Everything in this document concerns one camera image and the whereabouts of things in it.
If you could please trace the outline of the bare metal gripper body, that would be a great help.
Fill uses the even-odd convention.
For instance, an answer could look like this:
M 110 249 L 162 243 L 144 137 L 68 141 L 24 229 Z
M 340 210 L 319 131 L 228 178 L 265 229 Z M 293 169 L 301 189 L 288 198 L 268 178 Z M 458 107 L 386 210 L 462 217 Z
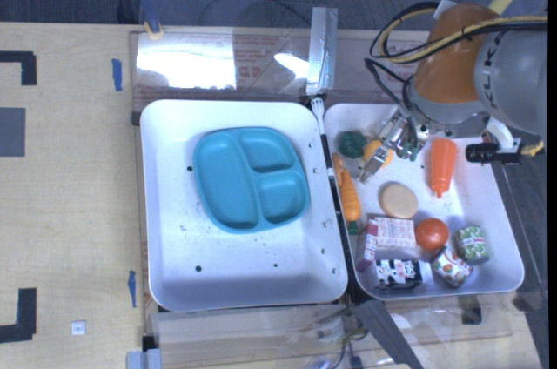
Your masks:
M 392 151 L 402 159 L 415 161 L 430 134 L 430 123 L 419 112 L 397 107 L 380 133 L 380 149 L 384 155 Z

